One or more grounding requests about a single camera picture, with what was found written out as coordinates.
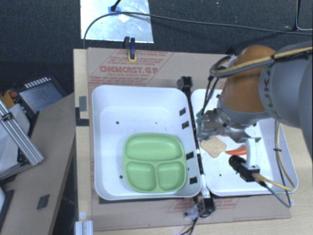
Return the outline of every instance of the small black tag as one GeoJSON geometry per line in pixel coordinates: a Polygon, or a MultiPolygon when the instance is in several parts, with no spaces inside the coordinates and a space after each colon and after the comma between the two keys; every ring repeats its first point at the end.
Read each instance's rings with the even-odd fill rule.
{"type": "Polygon", "coordinates": [[[38,210],[47,207],[48,202],[49,202],[49,197],[50,197],[50,194],[40,197],[38,206],[37,206],[38,210]]]}
{"type": "Polygon", "coordinates": [[[187,128],[188,126],[189,126],[189,122],[188,122],[188,121],[181,124],[182,129],[185,129],[185,128],[187,128]]]}
{"type": "Polygon", "coordinates": [[[89,119],[80,118],[79,107],[75,108],[75,115],[76,115],[76,126],[89,126],[89,119]]]}
{"type": "Polygon", "coordinates": [[[186,160],[191,159],[191,158],[194,158],[194,152],[193,151],[186,154],[186,160]]]}
{"type": "Polygon", "coordinates": [[[192,185],[192,184],[195,184],[195,183],[197,183],[198,182],[198,180],[197,180],[197,177],[193,177],[193,178],[190,178],[189,179],[189,183],[192,185]]]}
{"type": "Polygon", "coordinates": [[[87,111],[87,97],[86,96],[79,97],[79,111],[81,112],[87,111]]]}
{"type": "Polygon", "coordinates": [[[182,110],[179,111],[179,115],[182,116],[186,113],[186,108],[183,108],[182,110]]]}

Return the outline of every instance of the wire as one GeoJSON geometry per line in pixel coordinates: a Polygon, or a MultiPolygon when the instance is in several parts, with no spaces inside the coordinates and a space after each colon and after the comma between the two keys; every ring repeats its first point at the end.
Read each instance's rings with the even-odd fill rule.
{"type": "Polygon", "coordinates": [[[208,94],[208,91],[209,91],[209,88],[210,88],[210,84],[211,84],[211,82],[212,82],[212,80],[213,80],[213,79],[211,79],[211,78],[214,78],[214,77],[212,77],[212,76],[209,77],[209,83],[208,83],[208,85],[207,85],[207,87],[206,87],[205,96],[204,96],[203,108],[202,108],[202,110],[201,110],[201,114],[202,114],[202,115],[204,114],[205,108],[206,108],[206,106],[208,105],[208,103],[209,103],[209,101],[210,101],[210,99],[211,99],[211,97],[212,97],[212,94],[213,94],[213,92],[214,92],[214,88],[216,87],[216,84],[217,84],[217,82],[219,81],[219,78],[217,78],[217,79],[215,80],[215,82],[214,82],[212,88],[210,89],[210,93],[208,94]]]}
{"type": "Polygon", "coordinates": [[[211,215],[211,212],[209,211],[205,211],[204,213],[202,213],[199,217],[200,218],[207,218],[211,215]]]}
{"type": "Polygon", "coordinates": [[[185,232],[183,232],[183,233],[181,233],[181,234],[179,234],[179,235],[185,235],[185,234],[187,234],[187,233],[188,233],[188,235],[191,235],[192,232],[194,231],[194,228],[195,228],[195,225],[196,225],[197,220],[198,220],[198,218],[196,217],[196,218],[194,219],[194,221],[193,221],[191,227],[190,227],[187,231],[185,231],[185,232]]]}
{"type": "MultiPolygon", "coordinates": [[[[279,151],[278,151],[278,148],[277,148],[277,141],[279,142],[279,136],[277,136],[277,134],[278,134],[277,133],[277,128],[278,128],[278,121],[275,121],[275,156],[276,156],[276,162],[277,162],[280,178],[282,179],[283,185],[286,186],[285,179],[284,179],[284,176],[283,176],[283,172],[282,172],[282,169],[281,169],[281,164],[279,162],[279,157],[278,157],[279,151]]],[[[285,190],[285,194],[287,196],[288,204],[289,204],[289,206],[291,206],[289,193],[288,193],[287,190],[285,190]]]]}
{"type": "Polygon", "coordinates": [[[297,4],[296,4],[296,12],[295,12],[295,27],[297,28],[297,30],[301,30],[301,31],[308,31],[308,30],[313,30],[311,29],[302,29],[298,26],[298,17],[299,17],[299,10],[300,10],[300,1],[301,0],[297,0],[297,4]]]}
{"type": "Polygon", "coordinates": [[[205,108],[206,108],[206,99],[207,99],[207,96],[208,96],[208,94],[209,94],[209,89],[210,89],[210,86],[211,86],[211,82],[212,82],[212,80],[213,80],[213,76],[210,76],[209,77],[209,82],[208,82],[208,84],[207,84],[207,87],[206,87],[206,91],[205,91],[205,96],[204,96],[204,102],[203,102],[203,108],[202,108],[202,110],[201,110],[201,113],[202,113],[202,115],[204,114],[204,110],[205,110],[205,108]]]}
{"type": "Polygon", "coordinates": [[[286,178],[288,179],[289,183],[291,184],[291,187],[287,187],[285,185],[281,185],[281,184],[279,184],[279,183],[277,183],[275,181],[267,179],[267,178],[263,177],[262,175],[260,175],[259,173],[252,173],[252,176],[258,182],[268,182],[268,183],[270,183],[272,185],[275,185],[275,186],[277,186],[279,188],[282,188],[284,190],[294,190],[295,189],[295,185],[294,185],[293,181],[291,180],[291,178],[289,177],[288,173],[286,172],[285,166],[283,164],[283,161],[282,161],[282,158],[281,158],[281,155],[280,155],[280,151],[281,150],[279,148],[279,133],[280,133],[280,123],[278,123],[277,126],[276,126],[276,133],[275,133],[276,148],[275,148],[275,151],[277,152],[277,157],[278,157],[278,161],[279,161],[279,164],[281,166],[281,169],[283,170],[286,178]]]}
{"type": "Polygon", "coordinates": [[[223,67],[222,65],[227,63],[229,61],[229,58],[224,58],[223,61],[220,60],[212,66],[212,68],[210,69],[210,74],[215,76],[215,77],[227,77],[227,76],[237,74],[239,72],[250,70],[250,69],[258,67],[258,66],[272,64],[278,59],[292,57],[295,55],[299,55],[301,53],[312,52],[312,50],[313,50],[313,47],[308,46],[308,47],[288,50],[288,51],[284,51],[284,52],[279,52],[279,53],[276,53],[272,56],[254,59],[252,61],[238,64],[238,65],[232,66],[232,67],[227,68],[227,69],[225,69],[225,67],[223,67]]]}
{"type": "Polygon", "coordinates": [[[271,189],[270,187],[268,187],[267,184],[265,184],[264,182],[259,182],[259,184],[263,187],[265,187],[266,189],[268,189],[284,206],[290,208],[291,207],[291,202],[289,202],[288,204],[281,199],[281,197],[279,197],[275,191],[273,191],[273,189],[271,189]]]}
{"type": "Polygon", "coordinates": [[[209,23],[209,22],[199,22],[199,21],[192,21],[192,20],[184,20],[184,19],[176,19],[176,18],[169,18],[169,17],[163,17],[163,16],[158,16],[158,15],[153,15],[153,14],[146,14],[146,13],[140,13],[140,12],[123,12],[123,11],[117,11],[114,13],[109,13],[102,15],[95,20],[93,20],[89,26],[87,27],[84,35],[84,43],[83,46],[85,48],[85,40],[88,31],[90,28],[100,19],[109,17],[109,16],[114,16],[114,15],[137,15],[137,16],[145,16],[145,17],[152,17],[152,18],[159,18],[159,19],[164,19],[164,20],[170,20],[170,21],[175,21],[175,22],[181,22],[181,23],[193,23],[193,24],[203,24],[203,25],[214,25],[214,26],[224,26],[224,27],[233,27],[233,28],[241,28],[241,29],[249,29],[249,30],[258,30],[258,31],[264,31],[264,32],[271,32],[271,33],[281,33],[281,34],[295,34],[295,35],[307,35],[307,36],[312,36],[310,33],[302,33],[302,32],[292,32],[292,31],[281,31],[281,30],[271,30],[271,29],[262,29],[262,28],[256,28],[256,27],[249,27],[249,26],[243,26],[243,25],[235,25],[235,24],[226,24],[226,23],[209,23]]]}

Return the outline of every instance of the orange carrot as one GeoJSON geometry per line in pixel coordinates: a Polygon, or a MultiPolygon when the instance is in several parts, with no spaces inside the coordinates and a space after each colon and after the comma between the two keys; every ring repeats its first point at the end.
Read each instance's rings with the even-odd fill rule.
{"type": "Polygon", "coordinates": [[[236,150],[230,150],[230,151],[226,151],[227,154],[229,155],[237,155],[237,156],[241,156],[241,155],[245,155],[246,154],[246,146],[241,146],[240,148],[236,149],[236,150]]]}

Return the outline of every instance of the green divided tray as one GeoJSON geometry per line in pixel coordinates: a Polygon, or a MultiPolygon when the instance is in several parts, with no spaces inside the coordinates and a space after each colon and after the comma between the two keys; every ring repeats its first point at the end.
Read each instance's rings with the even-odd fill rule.
{"type": "Polygon", "coordinates": [[[123,146],[127,183],[139,192],[179,190],[186,182],[186,160],[181,142],[160,133],[131,135],[123,146]]]}

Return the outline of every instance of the yellow cable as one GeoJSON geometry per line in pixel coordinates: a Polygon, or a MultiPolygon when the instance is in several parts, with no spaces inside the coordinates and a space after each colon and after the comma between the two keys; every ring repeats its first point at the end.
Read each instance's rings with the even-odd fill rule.
{"type": "Polygon", "coordinates": [[[269,61],[269,60],[272,60],[272,59],[275,60],[275,59],[280,59],[280,58],[283,58],[283,57],[294,56],[294,55],[297,55],[297,54],[300,54],[300,53],[303,53],[303,52],[307,52],[307,51],[312,51],[312,49],[313,49],[313,47],[309,46],[309,47],[304,47],[304,48],[284,51],[284,52],[276,53],[273,56],[262,57],[262,58],[255,59],[255,60],[252,60],[252,61],[249,61],[249,62],[245,62],[245,63],[239,64],[239,65],[235,65],[235,66],[230,67],[230,68],[225,69],[225,70],[215,70],[214,73],[215,74],[218,74],[218,73],[222,74],[222,73],[226,73],[226,72],[230,72],[230,71],[236,71],[236,70],[239,70],[241,68],[244,68],[244,67],[247,67],[247,66],[250,66],[250,65],[254,65],[254,64],[258,64],[258,63],[262,63],[262,62],[266,62],[266,61],[269,61]]]}
{"type": "MultiPolygon", "coordinates": [[[[280,133],[280,123],[278,123],[277,125],[277,129],[276,129],[276,147],[277,149],[279,150],[279,133],[280,133]]],[[[288,179],[289,183],[292,185],[292,187],[287,187],[287,186],[284,186],[284,185],[281,185],[277,182],[274,182],[270,179],[267,179],[265,177],[263,177],[262,175],[260,175],[259,173],[253,173],[252,176],[255,178],[256,181],[261,181],[261,182],[268,182],[272,185],[275,185],[277,187],[280,187],[282,189],[285,189],[285,190],[294,190],[295,189],[295,185],[293,183],[293,181],[291,180],[291,178],[289,177],[288,173],[286,172],[286,169],[285,169],[285,166],[283,164],[283,161],[282,161],[282,157],[280,155],[280,151],[278,151],[278,160],[279,160],[279,163],[281,165],[281,168],[286,176],[286,178],[288,179]]]]}

